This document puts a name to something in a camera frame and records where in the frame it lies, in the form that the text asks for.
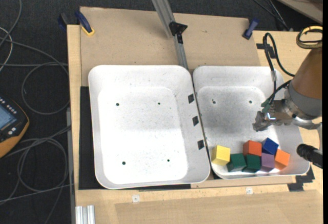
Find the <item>wooden table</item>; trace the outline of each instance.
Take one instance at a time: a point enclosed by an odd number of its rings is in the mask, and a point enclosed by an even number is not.
[[[283,65],[290,72],[296,72],[307,54],[295,44],[297,33],[270,33],[276,40]],[[239,179],[234,183],[212,180],[215,181],[212,184],[205,181],[203,186],[187,190],[79,190],[81,35],[79,26],[68,26],[75,203],[76,206],[94,205],[97,224],[217,223],[219,220],[222,223],[323,223],[323,176],[322,170],[314,166],[316,179],[304,184],[302,192],[289,191],[286,183],[295,182],[293,176],[277,180]],[[254,50],[255,43],[261,43],[263,35],[262,31],[254,31],[254,40],[251,40]],[[257,55],[260,64],[267,66],[264,51],[258,50]],[[316,131],[301,130],[301,135],[306,144],[319,146]],[[132,202],[133,195],[139,195],[140,202]]]

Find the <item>empty white tray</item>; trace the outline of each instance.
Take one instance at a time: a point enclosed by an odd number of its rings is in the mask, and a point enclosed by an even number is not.
[[[284,83],[277,72],[277,87]],[[212,165],[213,171],[221,178],[242,178],[254,176],[301,175],[309,170],[309,162],[297,153],[302,137],[299,128],[290,126],[269,126],[267,130],[256,132],[257,111],[273,92],[273,82],[269,67],[217,67],[202,66],[195,69],[193,80],[199,112],[209,151],[216,145],[231,149],[231,153],[242,153],[242,145],[248,140],[262,142],[267,137],[279,144],[279,148],[290,153],[289,165],[279,171],[258,171],[255,174],[228,172],[226,166]],[[275,99],[282,99],[280,90]]]
[[[108,189],[190,184],[210,173],[190,73],[97,66],[89,73],[95,174]]]

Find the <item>green block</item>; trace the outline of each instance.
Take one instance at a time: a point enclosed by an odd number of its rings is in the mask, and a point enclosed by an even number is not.
[[[230,162],[227,164],[229,172],[242,171],[246,166],[246,161],[242,153],[230,155]]]
[[[256,173],[261,169],[261,157],[256,155],[246,155],[247,166],[243,169],[243,172]]]

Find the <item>yellow and blue clamp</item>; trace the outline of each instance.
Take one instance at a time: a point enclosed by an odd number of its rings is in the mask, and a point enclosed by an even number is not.
[[[75,16],[78,22],[81,24],[84,33],[86,33],[87,36],[92,36],[94,34],[94,29],[90,26],[85,16],[79,11],[75,11]]]

